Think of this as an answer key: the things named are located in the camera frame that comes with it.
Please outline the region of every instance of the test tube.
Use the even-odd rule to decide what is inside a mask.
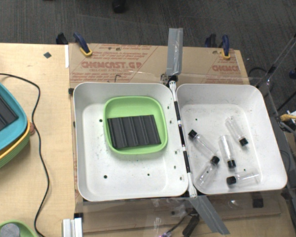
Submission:
[[[245,146],[248,144],[248,140],[246,139],[246,136],[244,135],[243,131],[240,129],[239,124],[237,123],[237,120],[234,116],[230,116],[226,119],[225,122],[228,130],[232,134],[232,136],[239,141],[241,146]]]
[[[233,147],[228,135],[219,138],[219,146],[221,148],[222,157],[227,162],[228,168],[235,168],[236,161],[234,159]]]
[[[218,157],[213,157],[204,168],[201,170],[200,174],[197,176],[195,184],[199,187],[207,185],[207,183],[213,178],[218,166],[219,162]]]
[[[226,178],[227,184],[230,186],[239,185],[252,185],[260,182],[260,175],[256,169],[248,169],[235,173],[233,176]]]
[[[216,149],[203,135],[198,134],[194,130],[189,132],[189,137],[192,139],[198,151],[203,154],[209,160],[212,160],[213,157],[217,157]]]

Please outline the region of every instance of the teal plastic container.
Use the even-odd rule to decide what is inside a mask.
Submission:
[[[18,116],[18,119],[0,131],[0,150],[19,138],[27,127],[27,117],[13,95],[0,83],[0,95]]]
[[[16,139],[10,145],[0,150],[0,168],[17,156],[30,140],[30,121],[21,137]]]

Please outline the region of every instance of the yellow container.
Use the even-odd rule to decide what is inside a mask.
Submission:
[[[30,140],[30,121],[25,132],[17,138],[15,141],[10,143],[8,146],[0,150],[0,168],[11,161],[29,142]]]

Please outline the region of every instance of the black cable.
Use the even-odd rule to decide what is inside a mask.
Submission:
[[[293,129],[291,129],[288,125],[286,125],[284,122],[282,122],[282,121],[280,121],[280,122],[278,122],[279,123],[279,125],[280,125],[280,127],[284,127],[284,128],[286,128],[289,132],[291,132],[293,135],[294,135],[294,137],[296,138],[296,132],[293,130]]]
[[[35,219],[34,219],[34,228],[35,228],[36,232],[37,232],[39,235],[41,235],[42,237],[45,237],[45,236],[44,236],[44,235],[43,235],[43,234],[37,229],[37,227],[36,227],[36,223],[37,223],[38,215],[39,215],[39,213],[40,213],[40,211],[41,211],[41,208],[42,208],[42,206],[43,206],[43,204],[44,204],[44,202],[45,202],[45,199],[46,199],[47,194],[48,194],[48,191],[49,191],[49,186],[50,186],[50,180],[49,180],[48,171],[47,171],[47,168],[46,168],[45,162],[44,162],[44,160],[43,160],[43,158],[42,158],[42,155],[41,155],[41,137],[40,137],[40,133],[39,133],[39,131],[38,131],[36,125],[35,125],[35,122],[34,122],[34,114],[35,114],[35,111],[36,111],[36,108],[37,108],[37,106],[38,106],[39,99],[40,99],[40,87],[39,87],[36,83],[34,83],[34,82],[30,81],[30,80],[27,80],[27,79],[25,79],[25,78],[22,78],[22,77],[18,77],[18,76],[10,75],[10,74],[4,74],[4,73],[0,73],[0,75],[1,75],[1,76],[12,77],[12,78],[17,78],[17,79],[19,79],[19,80],[25,81],[25,82],[27,82],[27,83],[29,83],[29,84],[35,86],[35,87],[38,89],[37,100],[36,100],[35,106],[34,106],[33,111],[32,111],[32,124],[33,124],[33,126],[34,126],[34,130],[36,131],[36,133],[37,133],[37,135],[38,135],[38,153],[39,153],[40,160],[41,160],[41,162],[42,162],[42,164],[43,164],[43,167],[44,167],[44,170],[45,170],[45,174],[46,174],[46,178],[47,178],[47,188],[46,188],[46,192],[45,192],[45,195],[44,195],[44,197],[43,197],[43,200],[42,200],[42,202],[40,203],[40,206],[39,206],[39,208],[38,208],[38,211],[37,211],[37,213],[36,213],[36,215],[35,215]]]
[[[182,223],[182,221],[187,217],[187,215],[184,216],[173,228],[171,228],[170,230],[168,230],[167,233],[172,232],[175,228],[177,228]]]

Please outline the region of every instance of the green plastic bowl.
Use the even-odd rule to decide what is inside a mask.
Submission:
[[[22,221],[19,221],[19,220],[8,220],[8,221],[1,223],[0,230],[4,225],[9,224],[9,223],[13,223],[18,226],[18,228],[20,229],[20,236],[21,237],[37,237],[35,232],[31,228],[29,228],[29,226],[27,226],[25,223],[23,223]]]
[[[112,146],[107,119],[153,115],[161,144],[116,149]],[[125,155],[142,155],[161,151],[168,142],[164,113],[158,101],[146,96],[121,96],[111,98],[104,106],[104,133],[112,151]]]
[[[30,121],[28,120],[28,125],[23,133],[18,139],[0,150],[0,168],[11,161],[22,149],[28,144],[30,140]]]

